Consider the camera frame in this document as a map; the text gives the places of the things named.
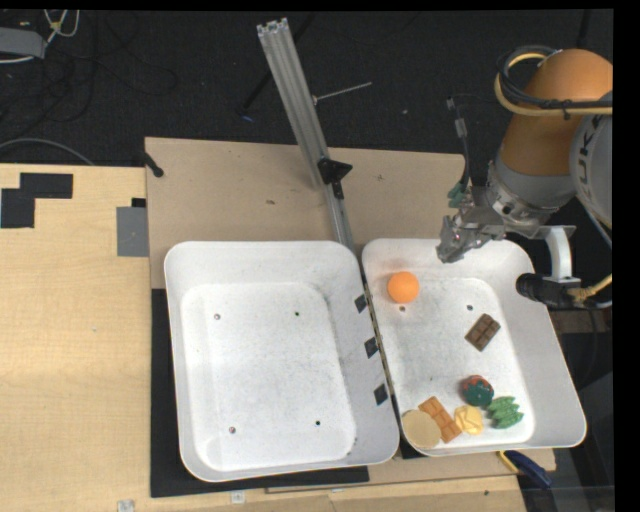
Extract orange wafer bar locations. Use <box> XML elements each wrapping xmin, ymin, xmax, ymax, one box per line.
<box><xmin>417</xmin><ymin>396</ymin><xmax>464</xmax><ymax>444</ymax></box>

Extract beige round biscuit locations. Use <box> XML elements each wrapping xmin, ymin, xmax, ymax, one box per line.
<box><xmin>401</xmin><ymin>409</ymin><xmax>443</xmax><ymax>450</ymax></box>

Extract black cylinder on white bracket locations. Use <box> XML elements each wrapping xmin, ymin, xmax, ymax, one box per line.
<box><xmin>515</xmin><ymin>224</ymin><xmax>584</xmax><ymax>308</ymax></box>

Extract yellow cheese piece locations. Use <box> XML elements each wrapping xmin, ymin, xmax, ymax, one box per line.
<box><xmin>453</xmin><ymin>405</ymin><xmax>485</xmax><ymax>437</ymax></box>

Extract brown chocolate bar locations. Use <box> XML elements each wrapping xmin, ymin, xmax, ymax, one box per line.
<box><xmin>464</xmin><ymin>313</ymin><xmax>502</xmax><ymax>353</ymax></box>

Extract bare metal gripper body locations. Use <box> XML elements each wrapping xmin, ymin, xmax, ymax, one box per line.
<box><xmin>458</xmin><ymin>185</ymin><xmax>554</xmax><ymax>241</ymax></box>

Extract white plastic tray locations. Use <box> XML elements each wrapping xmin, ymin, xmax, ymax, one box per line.
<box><xmin>360</xmin><ymin>237</ymin><xmax>588</xmax><ymax>458</ymax></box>
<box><xmin>163</xmin><ymin>240</ymin><xmax>401</xmax><ymax>483</ymax></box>

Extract green leaves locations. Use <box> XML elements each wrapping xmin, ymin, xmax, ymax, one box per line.
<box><xmin>486</xmin><ymin>396</ymin><xmax>525</xmax><ymax>430</ymax></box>

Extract red and green strawberry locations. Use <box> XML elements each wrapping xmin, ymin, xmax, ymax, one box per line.
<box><xmin>460</xmin><ymin>374</ymin><xmax>495</xmax><ymax>408</ymax></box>

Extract orange ball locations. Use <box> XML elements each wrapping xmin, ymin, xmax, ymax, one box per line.
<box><xmin>386</xmin><ymin>271</ymin><xmax>421</xmax><ymax>304</ymax></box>

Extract brown cardboard board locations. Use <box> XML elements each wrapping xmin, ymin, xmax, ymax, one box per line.
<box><xmin>144</xmin><ymin>137</ymin><xmax>558</xmax><ymax>496</ymax></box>

